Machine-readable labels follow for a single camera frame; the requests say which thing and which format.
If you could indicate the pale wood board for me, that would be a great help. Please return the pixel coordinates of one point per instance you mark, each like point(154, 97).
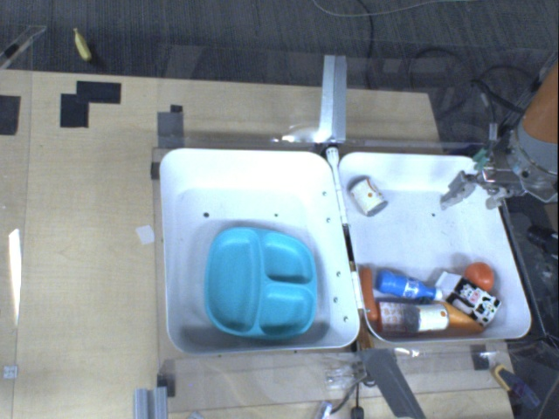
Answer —
point(87, 234)

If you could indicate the white plastic tray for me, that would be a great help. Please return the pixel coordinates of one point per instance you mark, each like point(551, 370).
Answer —
point(419, 242)
point(244, 181)

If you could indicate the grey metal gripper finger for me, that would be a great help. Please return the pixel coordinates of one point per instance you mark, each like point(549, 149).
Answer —
point(456, 190)
point(497, 199)

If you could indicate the orange ball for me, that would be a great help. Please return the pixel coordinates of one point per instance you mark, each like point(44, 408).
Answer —
point(480, 275)

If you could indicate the black and white cow-print carton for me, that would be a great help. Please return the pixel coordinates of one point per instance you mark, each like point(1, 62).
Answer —
point(474, 301)

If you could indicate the blue bottle with white cap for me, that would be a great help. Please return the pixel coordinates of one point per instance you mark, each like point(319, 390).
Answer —
point(395, 284)

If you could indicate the orange sausage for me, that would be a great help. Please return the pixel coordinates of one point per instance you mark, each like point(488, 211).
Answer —
point(367, 288)

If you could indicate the blue divided plate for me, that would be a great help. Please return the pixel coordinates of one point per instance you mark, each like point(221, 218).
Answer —
point(257, 286)

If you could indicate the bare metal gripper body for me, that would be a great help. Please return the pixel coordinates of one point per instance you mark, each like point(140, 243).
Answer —
point(506, 180)

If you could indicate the yellow banana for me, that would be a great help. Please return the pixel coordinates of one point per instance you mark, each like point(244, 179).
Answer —
point(82, 47)

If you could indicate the white can with orange print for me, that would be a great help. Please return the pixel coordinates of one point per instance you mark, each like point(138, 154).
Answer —
point(367, 195)

